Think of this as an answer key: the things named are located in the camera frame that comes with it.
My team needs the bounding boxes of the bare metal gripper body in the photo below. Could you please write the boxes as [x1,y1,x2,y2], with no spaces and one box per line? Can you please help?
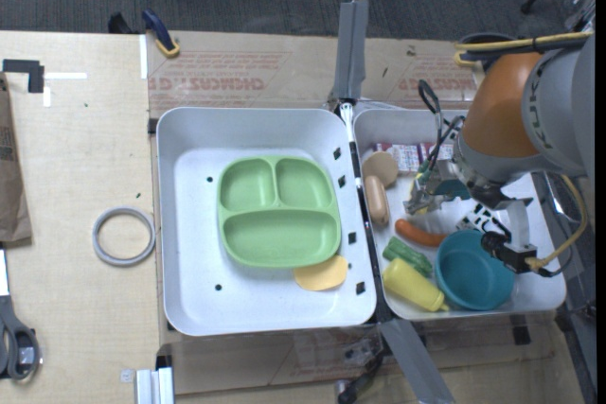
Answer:
[425,159,516,211]

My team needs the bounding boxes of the teal round object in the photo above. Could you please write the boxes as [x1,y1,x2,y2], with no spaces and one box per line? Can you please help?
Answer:
[434,179,472,202]

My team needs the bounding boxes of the orange sausage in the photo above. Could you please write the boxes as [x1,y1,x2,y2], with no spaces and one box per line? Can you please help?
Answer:
[394,218,449,249]

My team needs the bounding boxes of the tan bread roll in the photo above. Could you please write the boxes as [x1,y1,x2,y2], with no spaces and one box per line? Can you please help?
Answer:
[364,175,391,226]

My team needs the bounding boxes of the red and white carton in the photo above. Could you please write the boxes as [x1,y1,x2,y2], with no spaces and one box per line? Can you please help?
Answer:
[372,141,456,175]

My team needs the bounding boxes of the green asparagus bundle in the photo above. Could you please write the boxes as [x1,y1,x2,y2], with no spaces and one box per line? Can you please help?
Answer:
[382,236,435,278]

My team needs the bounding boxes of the yellow squeeze bottle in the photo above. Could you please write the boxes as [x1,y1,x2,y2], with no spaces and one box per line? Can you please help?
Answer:
[382,256,451,313]

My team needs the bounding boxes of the teal bowl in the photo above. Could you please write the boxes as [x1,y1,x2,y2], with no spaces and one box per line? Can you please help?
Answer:
[434,228,517,312]

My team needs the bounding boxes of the white plastic tray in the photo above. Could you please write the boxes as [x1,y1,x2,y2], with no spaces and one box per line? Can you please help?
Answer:
[155,107,379,338]
[352,108,568,323]

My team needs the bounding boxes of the yellow flat round slice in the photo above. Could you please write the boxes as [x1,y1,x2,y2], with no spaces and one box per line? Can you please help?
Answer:
[293,254,350,292]

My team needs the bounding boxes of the green divided plate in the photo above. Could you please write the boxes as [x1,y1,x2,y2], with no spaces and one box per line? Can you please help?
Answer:
[217,155,343,270]

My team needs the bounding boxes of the brown cardboard board red print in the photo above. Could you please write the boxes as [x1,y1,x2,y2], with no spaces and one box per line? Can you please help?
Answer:
[146,30,572,395]

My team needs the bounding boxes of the grey tape roll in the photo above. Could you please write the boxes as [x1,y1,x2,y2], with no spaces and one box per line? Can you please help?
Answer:
[91,205,157,268]

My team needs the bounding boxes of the brown paper bag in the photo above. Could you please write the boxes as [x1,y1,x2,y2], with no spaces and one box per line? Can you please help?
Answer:
[0,71,34,245]

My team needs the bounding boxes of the grey handled scissors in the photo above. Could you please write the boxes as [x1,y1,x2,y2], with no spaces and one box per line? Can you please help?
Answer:
[0,294,44,381]

